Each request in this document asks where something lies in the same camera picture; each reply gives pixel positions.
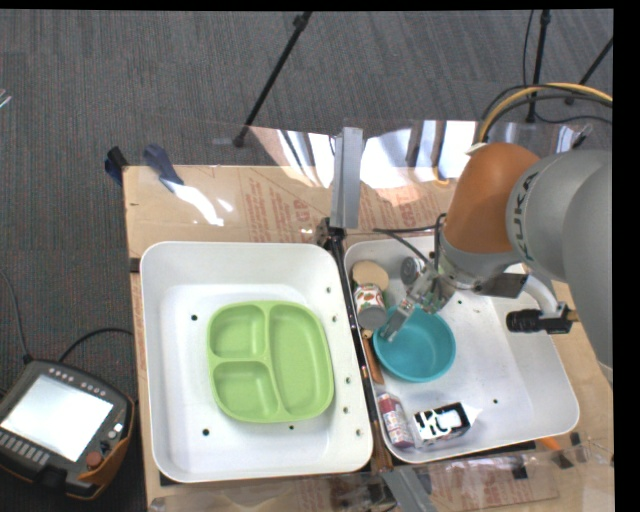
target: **cable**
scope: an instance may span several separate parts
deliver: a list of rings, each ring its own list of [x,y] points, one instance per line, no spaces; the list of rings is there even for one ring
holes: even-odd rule
[[[562,89],[562,90],[569,90],[569,91],[574,91],[574,92],[579,92],[579,93],[592,95],[592,96],[595,96],[597,98],[603,99],[603,100],[605,100],[607,102],[610,102],[611,106],[613,106],[613,98],[611,96],[609,96],[608,94],[606,94],[606,93],[604,93],[602,91],[599,91],[598,89],[594,89],[592,87],[587,87],[585,85],[571,84],[571,83],[549,83],[549,84],[525,87],[524,89],[522,89],[522,90],[512,94],[511,96],[507,97],[506,99],[502,100],[496,107],[493,108],[493,110],[486,117],[486,119],[484,120],[482,125],[479,127],[478,135],[476,137],[476,142],[483,142],[485,140],[485,136],[486,136],[486,133],[488,131],[488,127],[493,124],[494,118],[498,115],[498,113],[502,109],[504,109],[507,105],[509,105],[509,103],[512,103],[512,102],[522,98],[523,96],[527,96],[531,92],[543,91],[545,88],[548,88],[548,87],[553,87],[553,88],[558,88],[558,89]],[[574,98],[575,99],[578,99],[578,98],[584,99],[585,96],[574,96]],[[534,100],[538,101],[539,99],[541,99],[541,97],[536,96]]]
[[[502,98],[505,94],[507,94],[510,91],[514,91],[516,89],[523,89],[526,87],[533,87],[531,85],[512,85],[511,87],[507,87],[506,89],[503,89],[501,92],[499,92],[494,98],[493,100],[491,100],[491,102],[489,103],[489,105],[484,109],[484,111],[482,112],[482,117],[481,119],[486,119],[486,117],[489,115],[489,112],[491,112],[491,109],[493,108],[493,106],[496,104],[496,102]],[[538,84],[536,85],[536,87],[544,87],[546,89],[555,89],[555,90],[560,90],[560,91],[566,91],[567,89],[565,87],[558,87],[555,85],[550,85],[550,84]],[[541,121],[547,122],[547,123],[553,123],[554,121],[547,121],[546,119],[543,119],[541,116],[537,115],[537,117],[540,118]],[[574,119],[580,119],[581,117],[589,117],[589,116],[576,116],[575,118],[570,118],[568,119],[569,121],[572,121]]]
[[[421,226],[418,228],[394,228],[394,229],[373,228],[373,231],[377,233],[382,233],[387,231],[391,233],[415,233],[416,231],[429,231],[430,229],[435,229],[436,227],[437,227],[437,224],[432,224],[431,226]]]
[[[595,121],[601,121],[606,124],[613,124],[613,121],[611,121],[611,119],[606,119],[600,116],[593,116],[590,114],[581,114],[573,117],[565,117],[564,119],[545,119],[544,117],[542,117],[540,114],[536,112],[536,117],[540,119],[540,121],[544,123],[549,123],[549,124],[570,123],[571,121],[578,121],[580,119],[594,119]]]
[[[524,35],[524,46],[522,48],[522,84],[524,86],[527,85],[527,63],[526,63],[527,44],[529,42],[529,34],[531,32],[531,22],[533,21],[534,12],[535,12],[535,9],[531,9],[531,13],[529,13],[529,21],[527,22],[527,31],[525,32],[525,35]]]
[[[518,101],[516,103],[513,103],[507,107],[505,107],[504,109],[502,109],[501,112],[496,113],[495,115],[492,116],[491,118],[491,122],[486,124],[484,130],[482,133],[484,133],[484,136],[482,139],[480,139],[478,142],[487,142],[487,138],[488,138],[488,133],[489,133],[489,129],[496,123],[496,121],[498,119],[500,119],[504,114],[506,114],[507,112],[509,112],[510,110],[513,110],[517,107],[521,107],[522,105],[527,105],[529,103],[535,103],[541,100],[553,100],[553,99],[566,99],[570,97],[567,94],[551,94],[548,96],[536,96],[535,98],[532,97],[528,97],[525,98],[524,100]],[[572,96],[575,99],[581,99],[581,100],[586,100],[586,101],[592,101],[592,102],[596,102],[596,103],[600,103],[601,105],[607,106],[609,108],[613,108],[612,104],[609,104],[608,102],[601,100],[599,98],[591,98],[588,96]]]
[[[133,336],[133,333],[127,329],[121,329],[120,327],[101,327],[99,329],[95,329],[93,331],[88,332],[87,334],[85,334],[84,336],[78,338],[76,341],[74,341],[71,345],[69,345],[69,347],[67,347],[67,349],[60,354],[60,356],[58,357],[58,362],[62,362],[66,359],[66,357],[69,355],[69,353],[76,348],[78,345],[80,345],[80,343],[82,343],[83,341],[87,340],[88,338],[95,336],[96,334],[100,334],[103,332],[122,332],[124,334],[129,334],[131,336]]]
[[[440,223],[442,219],[447,216],[446,213],[441,213],[438,215],[436,219],[436,229],[435,229],[435,239],[434,239],[434,250],[433,250],[433,266],[436,270],[438,270],[438,265],[440,263]]]
[[[18,308],[18,299],[16,298],[16,294],[13,291],[13,287],[11,286],[11,282],[9,281],[9,278],[2,270],[0,270],[0,276],[2,276],[2,279],[4,279],[4,282],[7,283],[7,287],[9,289],[9,296],[11,297],[11,302],[13,303],[13,313],[15,315],[16,324],[18,326],[18,335],[19,335],[18,341],[22,346],[22,353],[23,353],[22,361],[24,362],[24,364],[27,364],[33,361],[33,357],[29,353],[29,350],[27,350],[27,343],[25,342],[24,333],[22,332],[22,322],[20,320],[20,310]]]
[[[373,228],[373,232],[374,233],[384,233],[385,235],[390,236],[394,240],[397,240],[398,242],[400,242],[405,247],[408,247],[422,261],[425,261],[426,263],[429,263],[429,258],[427,258],[424,254],[422,254],[422,252],[420,252],[415,246],[413,246],[412,244],[407,242],[404,238],[396,235],[393,231],[390,231],[390,230],[387,230],[387,229],[381,229],[381,228]]]

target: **tripod leg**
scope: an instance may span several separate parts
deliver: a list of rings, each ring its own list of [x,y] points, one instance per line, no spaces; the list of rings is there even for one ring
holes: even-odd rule
[[[542,55],[544,53],[544,43],[547,37],[547,25],[551,23],[551,11],[549,9],[542,9],[540,15],[540,37],[538,38],[538,53],[536,55],[536,67],[533,72],[533,82],[531,85],[537,85],[540,82],[540,69],[542,68]],[[531,98],[535,98],[538,94],[531,93]],[[532,101],[529,105],[529,113],[527,114],[527,123],[533,123],[536,120],[535,117],[536,102]]]
[[[596,68],[600,65],[600,63],[602,62],[602,59],[605,58],[605,56],[607,55],[607,53],[609,52],[612,46],[613,46],[613,36],[611,36],[611,39],[609,39],[609,42],[602,49],[602,51],[600,52],[600,55],[598,55],[596,57],[596,60],[593,61],[593,64],[591,64],[591,67],[587,70],[587,72],[582,77],[582,80],[578,82],[579,85],[584,85],[587,83],[587,80],[591,78],[591,75],[596,70]],[[574,101],[575,100],[573,98],[567,98],[566,100],[564,100],[564,102],[567,105],[573,105]]]
[[[276,63],[276,67],[273,68],[273,71],[271,72],[271,76],[269,76],[269,80],[267,80],[267,83],[264,86],[264,89],[262,89],[262,92],[260,93],[258,100],[256,101],[255,105],[251,109],[251,112],[249,113],[249,117],[247,117],[247,120],[244,122],[244,126],[242,127],[242,130],[236,136],[236,138],[233,139],[233,145],[236,146],[237,148],[242,147],[244,145],[244,137],[249,131],[249,126],[253,124],[253,120],[258,115],[258,112],[260,111],[260,107],[262,106],[262,103],[264,103],[264,100],[267,98],[267,95],[269,94],[271,87],[275,83],[276,78],[278,78],[278,74],[280,73],[282,66],[284,66],[284,63],[287,61],[287,58],[289,57],[291,50],[293,50],[293,47],[296,44],[296,41],[298,40],[298,38],[300,37],[300,34],[302,34],[302,31],[306,28],[312,12],[313,11],[304,11],[301,16],[298,15],[293,20],[293,24],[296,27],[296,30],[291,35],[291,38],[289,39],[287,46],[282,52],[280,59],[278,59],[278,62]]]

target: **cardboard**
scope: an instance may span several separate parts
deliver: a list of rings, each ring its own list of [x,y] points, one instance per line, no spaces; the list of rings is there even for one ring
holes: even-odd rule
[[[127,242],[133,262],[131,293],[147,502],[150,506],[171,504],[172,510],[190,510],[190,503],[197,503],[199,499],[208,502],[211,499],[215,510],[245,510],[247,504],[236,498],[242,492],[234,494],[232,490],[243,488],[248,485],[247,482],[226,483],[223,486],[165,485],[153,463],[143,305],[136,264],[148,247],[165,240],[312,242],[315,228],[330,215],[331,187],[321,185],[310,168],[301,171],[278,166],[201,165],[176,166],[176,170],[185,185],[197,187],[209,198],[223,218],[223,226],[206,224],[197,208],[177,198],[158,181],[153,169],[130,166],[123,171]],[[385,168],[384,172],[391,174],[393,179],[389,182],[394,186],[381,188],[378,185],[361,184],[359,228],[348,231],[347,246],[385,237],[372,232],[375,227],[414,228],[432,225],[436,217],[447,209],[455,179],[440,181],[436,179],[433,169],[429,168]],[[573,306],[566,285],[554,284],[559,299],[568,300]],[[598,459],[598,463],[579,468],[582,473],[578,478],[566,472],[556,476],[560,489],[557,496],[555,486],[544,480],[546,483],[543,488],[546,490],[531,495],[534,500],[543,499],[536,504],[535,510],[587,510],[583,506],[594,497],[598,498],[599,510],[606,510],[606,506],[613,502],[614,495],[613,468],[605,460],[613,454],[613,392],[600,372],[593,350],[579,324],[574,326],[569,335],[553,338],[580,403],[581,417],[576,430],[585,432],[584,442],[600,447],[605,455]],[[264,495],[264,502],[259,508],[253,508],[255,503],[251,504],[252,510],[282,510],[283,504],[289,506],[299,499],[293,498],[290,493],[299,492],[303,492],[305,499],[311,500],[304,503],[305,510],[331,510],[328,503],[332,491],[323,487],[324,484],[314,484],[313,492],[307,492],[310,488],[296,487],[291,482],[251,482],[251,485],[258,484],[265,484],[270,490]],[[286,491],[282,491],[281,485],[285,485]],[[191,501],[188,495],[194,496]]]

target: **gray carpet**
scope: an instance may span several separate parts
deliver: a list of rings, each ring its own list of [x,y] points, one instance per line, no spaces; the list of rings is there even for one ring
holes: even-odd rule
[[[540,10],[531,23],[533,79]],[[233,137],[300,12],[0,9],[0,270],[10,279],[34,357],[56,358],[100,327],[132,329],[122,189],[104,172],[156,142],[174,163],[254,163]],[[613,9],[552,10],[540,83],[577,83],[613,36]],[[528,10],[315,12],[254,125],[338,134],[346,119],[482,118],[523,83]],[[587,85],[613,94],[613,50]],[[522,121],[526,107],[505,120]],[[612,148],[611,110],[539,102],[544,120],[592,116],[584,148]],[[19,330],[0,282],[0,388],[21,369]],[[67,362],[132,396],[132,338],[95,336]],[[145,509],[137,435],[96,501],[52,496],[0,471],[0,511]]]

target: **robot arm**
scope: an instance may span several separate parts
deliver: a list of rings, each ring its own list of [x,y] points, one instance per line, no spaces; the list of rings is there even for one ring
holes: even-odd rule
[[[594,150],[539,159],[502,142],[475,150],[439,235],[438,268],[427,267],[429,275],[414,283],[399,313],[382,327],[383,337],[393,340],[415,304],[433,312],[456,289],[483,292],[504,278],[509,266],[523,263],[532,273],[516,283],[516,296],[527,291],[540,310],[510,314],[508,327],[568,332],[573,312],[533,274],[567,283],[603,372],[613,382],[611,160],[611,152]],[[425,295],[426,286],[439,294]]]

